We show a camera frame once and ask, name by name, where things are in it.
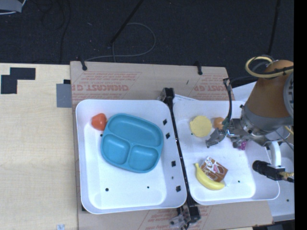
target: black floor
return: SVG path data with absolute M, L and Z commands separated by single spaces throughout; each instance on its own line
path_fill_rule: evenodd
M 27 0 L 5 12 L 2 63 L 199 61 L 235 78 L 254 56 L 294 60 L 294 0 Z

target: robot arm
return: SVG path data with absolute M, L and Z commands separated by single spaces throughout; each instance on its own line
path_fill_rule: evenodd
M 249 69 L 250 63 L 256 59 L 269 61 L 262 74 Z M 228 137 L 235 148 L 243 150 L 249 140 L 269 147 L 272 152 L 272 164 L 255 161 L 253 169 L 273 180 L 281 180 L 284 178 L 281 173 L 284 172 L 284 168 L 281 166 L 278 142 L 281 141 L 281 137 L 290 134 L 284 127 L 294 125 L 293 62 L 256 57 L 246 63 L 246 70 L 258 80 L 247 102 L 241 107 L 241 117 L 230 119 L 228 114 L 223 122 L 223 129 L 216 129 L 206 141 L 206 145 L 210 147 Z

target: blue plate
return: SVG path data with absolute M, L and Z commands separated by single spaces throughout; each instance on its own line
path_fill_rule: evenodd
M 146 173 L 157 165 L 163 147 L 163 133 L 154 123 L 128 115 L 113 115 L 101 140 L 101 154 L 110 164 Z

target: banana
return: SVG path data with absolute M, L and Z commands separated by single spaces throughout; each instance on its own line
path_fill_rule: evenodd
M 211 180 L 204 171 L 201 170 L 198 163 L 195 164 L 196 167 L 196 178 L 205 187 L 210 190 L 221 190 L 225 185 L 221 182 L 216 182 Z

